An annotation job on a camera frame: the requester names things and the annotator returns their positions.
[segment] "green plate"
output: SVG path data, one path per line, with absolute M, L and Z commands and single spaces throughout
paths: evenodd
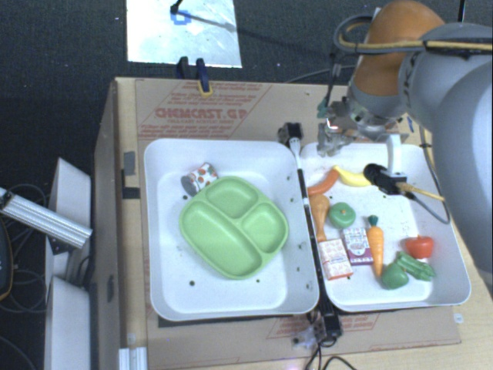
M 282 248 L 288 225 L 276 205 L 254 185 L 222 177 L 182 210 L 179 228 L 193 249 L 229 278 L 248 278 Z

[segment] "tomato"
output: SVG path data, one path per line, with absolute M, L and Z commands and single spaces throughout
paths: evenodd
M 430 257 L 433 252 L 433 239 L 428 236 L 408 238 L 405 242 L 409 254 L 416 259 Z

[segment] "orange sausage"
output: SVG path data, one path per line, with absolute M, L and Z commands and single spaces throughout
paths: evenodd
M 308 196 L 313 196 L 314 194 L 321 194 L 327 192 L 331 187 L 334 186 L 338 178 L 339 178 L 339 172 L 334 169 L 331 169 L 322 182 L 308 188 Z

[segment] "toy banana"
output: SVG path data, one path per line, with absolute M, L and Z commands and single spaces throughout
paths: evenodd
M 339 166 L 332 167 L 339 173 L 340 180 L 350 187 L 367 187 L 371 182 L 367 180 L 363 173 L 352 173 L 341 169 Z

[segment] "green pepper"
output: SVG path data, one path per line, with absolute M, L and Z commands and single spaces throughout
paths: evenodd
M 428 263 L 417 261 L 411 255 L 402 251 L 397 254 L 395 263 L 418 280 L 431 281 L 431 278 L 436 275 L 433 268 Z
M 382 283 L 387 289 L 397 289 L 405 286 L 408 282 L 409 277 L 397 263 L 392 262 L 384 269 Z

